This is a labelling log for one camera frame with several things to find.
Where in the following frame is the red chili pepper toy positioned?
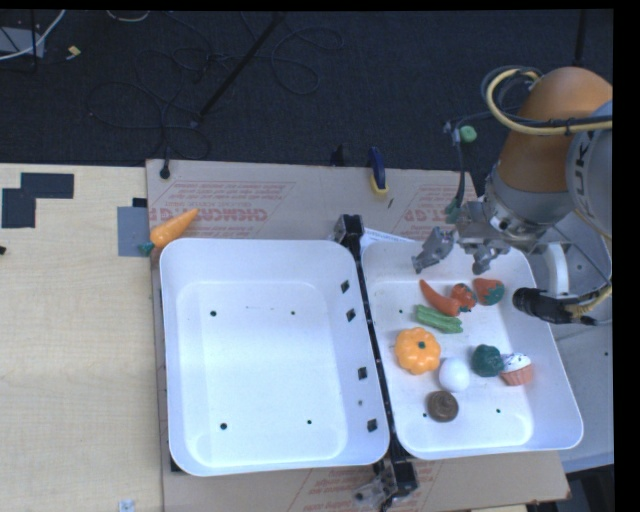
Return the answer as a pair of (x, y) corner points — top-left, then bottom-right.
(418, 278), (461, 318)

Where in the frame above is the brown cardboard board red print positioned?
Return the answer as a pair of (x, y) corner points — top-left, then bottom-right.
(144, 158), (572, 512)

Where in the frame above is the orange tomato toy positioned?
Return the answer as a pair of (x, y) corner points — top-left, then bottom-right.
(450, 282), (478, 314)

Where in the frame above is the thin black rod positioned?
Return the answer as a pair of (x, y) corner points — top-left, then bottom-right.
(349, 234), (407, 469)

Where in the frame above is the green bean pods toy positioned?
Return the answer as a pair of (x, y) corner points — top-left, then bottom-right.
(414, 304), (464, 335)

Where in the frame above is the white egg toy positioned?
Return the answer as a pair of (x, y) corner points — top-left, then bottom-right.
(438, 356), (471, 393)

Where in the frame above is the white plastic tray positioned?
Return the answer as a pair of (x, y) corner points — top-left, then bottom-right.
(360, 238), (585, 461)
(158, 237), (391, 477)

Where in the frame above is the red strawberry toy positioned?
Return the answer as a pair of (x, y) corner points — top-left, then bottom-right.
(472, 277), (506, 307)

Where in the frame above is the pink cupcake toy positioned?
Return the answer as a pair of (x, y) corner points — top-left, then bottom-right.
(499, 352), (534, 387)

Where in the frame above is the green broccoli toy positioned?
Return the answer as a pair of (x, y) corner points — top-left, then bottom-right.
(470, 343), (505, 378)

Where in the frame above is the brown round biscuit toy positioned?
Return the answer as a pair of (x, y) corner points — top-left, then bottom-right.
(425, 390), (460, 424)

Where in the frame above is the orange pumpkin toy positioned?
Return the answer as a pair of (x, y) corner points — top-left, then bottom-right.
(393, 326), (443, 376)

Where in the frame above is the orange toy carrot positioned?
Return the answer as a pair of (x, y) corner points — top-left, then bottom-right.
(137, 207), (200, 257)

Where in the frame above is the black cylinder on white bracket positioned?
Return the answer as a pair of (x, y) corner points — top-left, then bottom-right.
(511, 240), (584, 325)

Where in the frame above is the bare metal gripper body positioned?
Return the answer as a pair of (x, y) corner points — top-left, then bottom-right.
(453, 200), (532, 259)

